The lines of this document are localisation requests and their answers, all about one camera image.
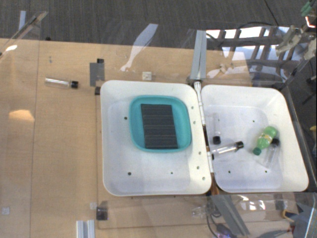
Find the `metal bracket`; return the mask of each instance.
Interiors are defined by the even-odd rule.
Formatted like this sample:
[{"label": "metal bracket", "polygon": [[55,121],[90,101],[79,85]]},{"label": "metal bracket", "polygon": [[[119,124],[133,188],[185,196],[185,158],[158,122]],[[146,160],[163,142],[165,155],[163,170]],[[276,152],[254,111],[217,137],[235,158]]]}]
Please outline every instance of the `metal bracket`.
[{"label": "metal bracket", "polygon": [[108,203],[107,201],[102,201],[97,207],[96,219],[97,220],[108,220]]},{"label": "metal bracket", "polygon": [[210,151],[207,151],[207,157],[208,157],[210,173],[213,173],[214,171],[213,171],[213,165],[212,165],[212,155]]},{"label": "metal bracket", "polygon": [[308,44],[308,50],[304,55],[305,60],[310,60],[311,58],[313,58],[315,56],[315,52],[316,52],[316,48],[317,48],[316,40],[317,40],[317,38],[315,38],[314,40],[312,40]]},{"label": "metal bracket", "polygon": [[190,80],[200,80],[201,78],[206,78],[206,51],[206,31],[198,30],[196,34],[192,70],[189,76]]},{"label": "metal bracket", "polygon": [[90,86],[96,86],[96,81],[105,80],[105,64],[103,59],[97,59],[97,63],[90,63]]},{"label": "metal bracket", "polygon": [[77,225],[77,238],[95,238],[95,221],[79,220],[76,222]]},{"label": "metal bracket", "polygon": [[213,203],[222,214],[230,230],[236,236],[248,236],[250,232],[243,222],[239,212],[232,203],[229,195],[215,195],[211,197]]},{"label": "metal bracket", "polygon": [[302,35],[300,30],[295,26],[291,26],[283,37],[283,41],[275,48],[276,56],[295,47],[301,38]]},{"label": "metal bracket", "polygon": [[303,234],[305,237],[313,237],[311,235],[316,234],[317,210],[301,203],[297,203],[297,206],[301,208],[302,212],[294,216],[296,225],[293,237],[301,238]]}]

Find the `cable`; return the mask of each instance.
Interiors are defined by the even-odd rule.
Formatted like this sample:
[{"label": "cable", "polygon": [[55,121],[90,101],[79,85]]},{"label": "cable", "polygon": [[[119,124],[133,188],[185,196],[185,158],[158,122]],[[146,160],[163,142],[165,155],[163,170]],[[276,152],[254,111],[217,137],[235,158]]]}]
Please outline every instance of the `cable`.
[{"label": "cable", "polygon": [[275,237],[279,237],[279,236],[286,234],[286,233],[288,233],[288,231],[285,231],[285,230],[271,231],[271,232],[267,232],[265,234],[262,234],[257,238],[275,238]]},{"label": "cable", "polygon": [[272,15],[272,17],[273,17],[275,24],[276,24],[277,26],[279,26],[279,24],[278,24],[278,22],[277,22],[277,20],[276,20],[276,18],[275,18],[275,16],[274,16],[274,14],[273,14],[271,8],[268,6],[267,1],[264,0],[264,2],[265,2],[266,6],[267,6],[267,8],[268,8],[268,10],[269,10],[269,12],[271,13],[271,15]]},{"label": "cable", "polygon": [[246,24],[243,24],[243,25],[239,26],[237,29],[241,29],[242,27],[247,26],[247,25],[251,25],[251,24],[272,26],[272,24],[270,24],[270,23],[266,23],[266,22],[251,21],[251,22],[248,22],[248,23],[246,23]]},{"label": "cable", "polygon": [[316,2],[316,0],[311,0],[310,6],[313,7],[315,2]]},{"label": "cable", "polygon": [[213,39],[213,40],[217,40],[214,36],[212,36],[212,35],[210,35],[210,34],[208,34],[208,33],[206,33],[206,35],[209,37],[209,38],[211,38],[211,39]]},{"label": "cable", "polygon": [[314,93],[312,93],[310,96],[308,96],[307,98],[306,98],[306,100],[304,100],[303,102],[302,102],[302,105],[305,105],[309,100],[311,100],[314,96],[316,95],[316,92],[314,92]]},{"label": "cable", "polygon": [[310,68],[311,68],[311,75],[313,77],[314,76],[314,67],[313,67],[312,59],[309,60],[309,65],[310,65]]},{"label": "cable", "polygon": [[212,213],[211,215],[212,215],[213,217],[215,217],[215,218],[221,217],[221,213],[218,213],[218,214]]},{"label": "cable", "polygon": [[216,235],[215,232],[211,229],[211,226],[210,226],[210,223],[209,223],[208,214],[206,214],[206,218],[207,218],[207,225],[208,225],[208,228],[209,228],[210,232],[213,234],[214,237],[218,238],[218,235]]}]

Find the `clear plastic bottle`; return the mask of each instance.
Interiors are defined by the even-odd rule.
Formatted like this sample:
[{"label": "clear plastic bottle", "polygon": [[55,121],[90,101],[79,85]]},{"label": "clear plastic bottle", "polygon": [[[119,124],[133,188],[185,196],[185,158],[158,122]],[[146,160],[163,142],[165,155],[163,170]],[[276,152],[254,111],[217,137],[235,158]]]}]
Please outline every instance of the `clear plastic bottle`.
[{"label": "clear plastic bottle", "polygon": [[235,143],[231,143],[231,144],[227,144],[224,146],[221,146],[219,148],[213,149],[211,151],[212,154],[214,155],[226,155],[228,153],[235,153],[236,151],[238,151],[239,149],[243,148],[244,144],[242,141],[239,142],[235,142]]},{"label": "clear plastic bottle", "polygon": [[78,88],[78,81],[72,81],[68,79],[60,79],[54,77],[46,77],[45,78],[45,85],[50,87],[58,87],[58,88]]},{"label": "clear plastic bottle", "polygon": [[280,148],[279,144],[280,144],[280,141],[277,138],[274,138],[272,140],[272,143],[267,149],[267,153],[266,153],[263,164],[268,169],[270,169],[273,166],[273,164],[277,161],[277,156],[278,156],[279,148]]},{"label": "clear plastic bottle", "polygon": [[213,137],[212,137],[212,142],[214,145],[219,145],[221,144],[221,132],[220,132],[220,122],[219,122],[219,115],[218,113],[213,113],[212,115],[213,118]]}]

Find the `small glass vial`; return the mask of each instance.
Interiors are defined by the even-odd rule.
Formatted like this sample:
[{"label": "small glass vial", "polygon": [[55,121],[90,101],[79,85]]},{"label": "small glass vial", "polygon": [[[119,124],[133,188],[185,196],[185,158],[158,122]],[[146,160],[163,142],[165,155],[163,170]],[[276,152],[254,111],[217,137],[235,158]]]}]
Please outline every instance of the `small glass vial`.
[{"label": "small glass vial", "polygon": [[58,87],[58,88],[78,88],[78,81],[72,81],[67,79],[60,79],[54,77],[46,77],[45,78],[45,85],[51,87]]},{"label": "small glass vial", "polygon": [[272,168],[273,164],[277,161],[277,155],[280,148],[279,144],[280,141],[277,138],[274,138],[267,149],[263,164],[268,169]]},{"label": "small glass vial", "polygon": [[213,137],[212,137],[212,142],[214,145],[219,145],[221,144],[221,132],[220,132],[220,122],[219,122],[219,116],[218,113],[213,113],[212,115],[213,118]]},{"label": "small glass vial", "polygon": [[231,143],[231,144],[221,146],[217,149],[212,150],[211,153],[213,153],[214,155],[226,155],[229,153],[235,153],[236,151],[238,151],[239,149],[243,147],[244,147],[243,142],[239,141],[233,144]]}]

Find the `clear acrylic panel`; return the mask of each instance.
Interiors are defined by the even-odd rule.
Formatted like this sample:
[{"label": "clear acrylic panel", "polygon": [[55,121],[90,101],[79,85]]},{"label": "clear acrylic panel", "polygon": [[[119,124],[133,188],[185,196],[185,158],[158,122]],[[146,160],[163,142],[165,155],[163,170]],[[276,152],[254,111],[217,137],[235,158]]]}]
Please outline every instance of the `clear acrylic panel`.
[{"label": "clear acrylic panel", "polygon": [[316,235],[315,193],[137,197],[104,201],[98,234],[123,237],[304,238]]},{"label": "clear acrylic panel", "polygon": [[[121,25],[131,25],[123,21]],[[289,50],[277,53],[289,27],[244,26],[239,29],[204,30],[207,39],[206,72],[201,79],[205,84],[246,86],[275,86],[284,83],[301,63],[308,43],[316,36],[302,33],[301,40]],[[148,24],[139,27],[139,34],[125,40],[127,30],[107,31],[118,44],[110,53],[107,47],[100,58],[106,62],[106,80],[143,80],[143,72],[151,72],[152,81],[188,82],[191,75],[197,30],[172,28],[169,25]],[[173,52],[167,48],[176,48]]]},{"label": "clear acrylic panel", "polygon": [[29,237],[38,54],[35,14],[10,40],[0,39],[0,236]]}]

